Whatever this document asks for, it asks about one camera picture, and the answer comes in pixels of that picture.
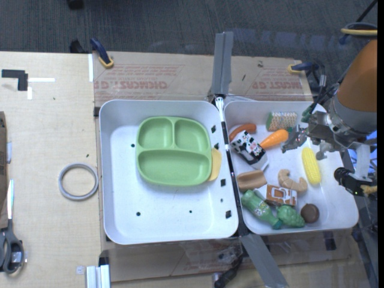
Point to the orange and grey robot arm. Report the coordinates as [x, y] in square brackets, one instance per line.
[360, 79]

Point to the white plastic tray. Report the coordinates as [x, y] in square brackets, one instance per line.
[156, 214]
[333, 199]

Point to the green and yellow patterned packet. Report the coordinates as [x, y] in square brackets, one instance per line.
[280, 121]

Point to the black cylinder on white bracket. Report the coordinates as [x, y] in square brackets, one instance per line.
[345, 177]

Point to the orange carrot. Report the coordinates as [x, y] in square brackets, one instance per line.
[274, 139]

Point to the orange and white carton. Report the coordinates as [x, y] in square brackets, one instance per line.
[280, 195]

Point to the orange sausage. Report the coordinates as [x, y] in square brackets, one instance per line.
[241, 129]

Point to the brown doughnut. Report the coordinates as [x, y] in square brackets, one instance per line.
[310, 213]

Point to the green broccoli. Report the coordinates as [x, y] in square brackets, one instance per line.
[290, 217]

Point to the cow print milk carton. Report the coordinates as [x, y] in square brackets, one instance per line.
[249, 147]

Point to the green plastic bottle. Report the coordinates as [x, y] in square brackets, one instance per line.
[258, 207]

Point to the brown cardboard piece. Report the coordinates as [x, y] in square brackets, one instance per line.
[2, 160]

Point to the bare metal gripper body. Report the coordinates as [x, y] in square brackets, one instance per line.
[322, 127]

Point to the brown hot dog bun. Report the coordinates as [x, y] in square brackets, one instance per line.
[251, 180]

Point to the brown cardboard board, red print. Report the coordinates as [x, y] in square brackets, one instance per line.
[150, 79]

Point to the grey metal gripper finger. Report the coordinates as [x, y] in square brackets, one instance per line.
[323, 150]
[295, 139]

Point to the yellow flat slice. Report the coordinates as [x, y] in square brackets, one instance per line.
[216, 163]

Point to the green divided plate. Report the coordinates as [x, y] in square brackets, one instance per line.
[174, 163]

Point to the yellow corn cob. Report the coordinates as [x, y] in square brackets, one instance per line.
[311, 166]

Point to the white tape roll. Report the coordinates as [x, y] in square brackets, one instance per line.
[61, 187]

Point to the tan croissant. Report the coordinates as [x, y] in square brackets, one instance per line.
[292, 184]

